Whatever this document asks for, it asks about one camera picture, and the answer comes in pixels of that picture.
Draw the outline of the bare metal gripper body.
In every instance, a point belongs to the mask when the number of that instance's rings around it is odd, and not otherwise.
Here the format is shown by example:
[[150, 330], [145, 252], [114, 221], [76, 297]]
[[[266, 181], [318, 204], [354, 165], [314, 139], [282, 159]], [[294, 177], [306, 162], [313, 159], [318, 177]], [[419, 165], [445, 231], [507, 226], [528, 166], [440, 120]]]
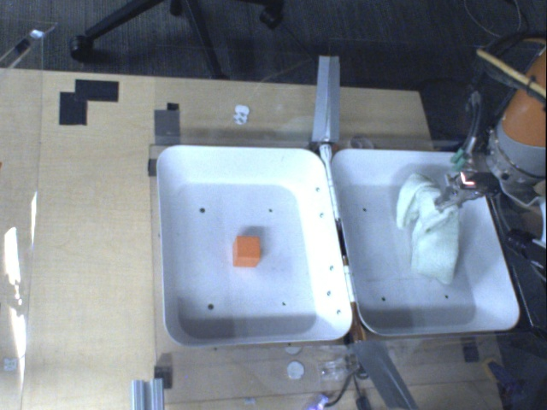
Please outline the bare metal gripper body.
[[534, 203], [534, 176], [512, 162], [459, 160], [453, 163], [453, 170], [457, 172], [456, 189], [471, 195], [464, 200], [503, 193], [517, 203]]

